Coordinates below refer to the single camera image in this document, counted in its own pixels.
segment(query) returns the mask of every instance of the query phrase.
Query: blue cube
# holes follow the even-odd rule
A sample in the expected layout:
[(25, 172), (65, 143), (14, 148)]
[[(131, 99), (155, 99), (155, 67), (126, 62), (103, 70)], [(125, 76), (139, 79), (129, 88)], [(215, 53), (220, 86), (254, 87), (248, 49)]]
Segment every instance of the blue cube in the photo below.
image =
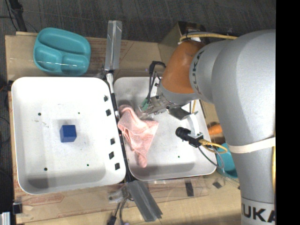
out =
[(75, 125), (62, 125), (60, 129), (60, 141), (62, 143), (74, 142), (77, 137)]

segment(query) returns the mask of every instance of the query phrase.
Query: pink towel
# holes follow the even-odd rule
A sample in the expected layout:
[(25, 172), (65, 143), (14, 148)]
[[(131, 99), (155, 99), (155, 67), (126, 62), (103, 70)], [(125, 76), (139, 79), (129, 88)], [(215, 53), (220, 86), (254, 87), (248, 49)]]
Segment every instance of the pink towel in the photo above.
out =
[(132, 150), (138, 155), (138, 164), (147, 166), (146, 154), (158, 128), (157, 121), (140, 120), (129, 105), (119, 107), (120, 121), (118, 128), (122, 131)]

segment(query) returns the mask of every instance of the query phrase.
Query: robotic arm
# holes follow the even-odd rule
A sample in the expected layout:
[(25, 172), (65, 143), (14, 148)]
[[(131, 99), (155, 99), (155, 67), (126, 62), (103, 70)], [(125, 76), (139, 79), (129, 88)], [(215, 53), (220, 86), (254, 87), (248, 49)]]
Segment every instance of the robotic arm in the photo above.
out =
[(174, 51), (146, 113), (178, 119), (194, 99), (215, 105), (240, 181), (243, 225), (275, 224), (276, 31), (204, 45), (187, 40)]

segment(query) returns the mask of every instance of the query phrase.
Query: teal plastic container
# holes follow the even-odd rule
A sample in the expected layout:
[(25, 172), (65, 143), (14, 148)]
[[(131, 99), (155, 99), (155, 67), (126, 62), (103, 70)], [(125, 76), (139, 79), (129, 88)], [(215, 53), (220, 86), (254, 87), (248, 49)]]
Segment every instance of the teal plastic container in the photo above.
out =
[(45, 28), (37, 35), (33, 59), (39, 69), (49, 74), (81, 76), (90, 65), (90, 43), (79, 34)]
[[(226, 143), (223, 143), (222, 146), (228, 149), (228, 146), (227, 146)], [(224, 162), (224, 171), (220, 168), (217, 168), (218, 173), (220, 173), (220, 174), (222, 174), (226, 177), (229, 177), (229, 178), (234, 178), (234, 179), (238, 178), (238, 174), (236, 172), (235, 165), (234, 165), (234, 162), (233, 162), (233, 158), (231, 156), (231, 152), (229, 151), (229, 149), (226, 153), (220, 154), (220, 155), (221, 155), (221, 157), (223, 159), (223, 162)], [(217, 164), (219, 166), (222, 165), (219, 156), (217, 156)]]

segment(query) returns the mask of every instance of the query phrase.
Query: dark floor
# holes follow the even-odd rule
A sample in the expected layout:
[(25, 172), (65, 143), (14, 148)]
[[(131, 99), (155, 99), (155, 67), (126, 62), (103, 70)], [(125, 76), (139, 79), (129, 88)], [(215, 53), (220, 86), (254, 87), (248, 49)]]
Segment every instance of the dark floor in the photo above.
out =
[[(19, 0), (28, 31), (56, 27), (105, 38), (108, 20), (123, 23), (122, 38), (159, 42), (177, 21), (201, 23), (207, 31), (245, 34), (276, 28), (276, 0)], [(0, 79), (6, 81), (5, 35), (15, 34), (0, 0)], [(0, 213), (12, 203), (11, 150), (6, 91), (0, 92)]]

